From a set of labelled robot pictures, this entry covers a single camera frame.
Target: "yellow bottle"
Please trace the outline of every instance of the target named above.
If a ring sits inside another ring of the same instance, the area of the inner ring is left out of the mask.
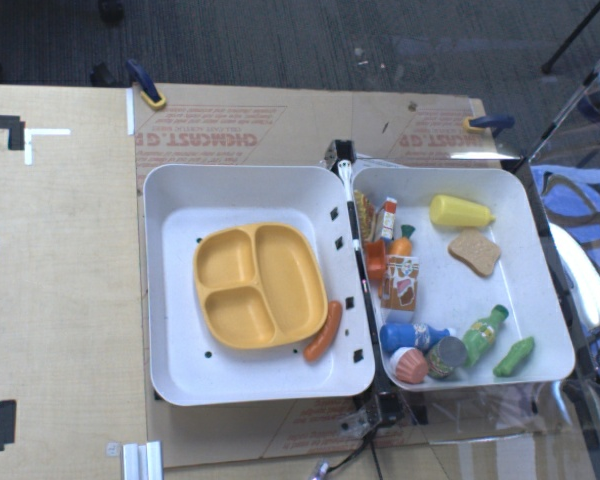
[[[438,194],[429,205],[429,218],[439,226],[487,226],[495,216],[484,205],[459,197]]]

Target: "bread slice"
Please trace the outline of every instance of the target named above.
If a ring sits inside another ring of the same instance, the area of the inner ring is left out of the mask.
[[[467,264],[482,277],[493,273],[500,258],[500,247],[486,238],[476,228],[465,228],[448,247],[449,254]]]

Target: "sausage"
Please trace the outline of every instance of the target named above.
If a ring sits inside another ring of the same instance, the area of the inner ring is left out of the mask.
[[[302,352],[302,355],[307,361],[315,361],[326,352],[336,337],[341,320],[342,304],[337,300],[330,301],[327,306],[327,319],[324,322],[324,325]]]

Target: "gray carpet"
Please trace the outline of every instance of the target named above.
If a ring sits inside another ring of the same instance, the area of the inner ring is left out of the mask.
[[[0,0],[3,83],[88,86],[105,62],[156,82],[463,94],[509,113],[525,149],[600,58],[600,13],[540,66],[598,0]]]

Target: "pink cupcake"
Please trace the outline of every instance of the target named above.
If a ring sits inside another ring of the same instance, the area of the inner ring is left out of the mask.
[[[402,347],[396,350],[389,366],[398,380],[409,384],[420,384],[429,373],[429,365],[420,350]]]

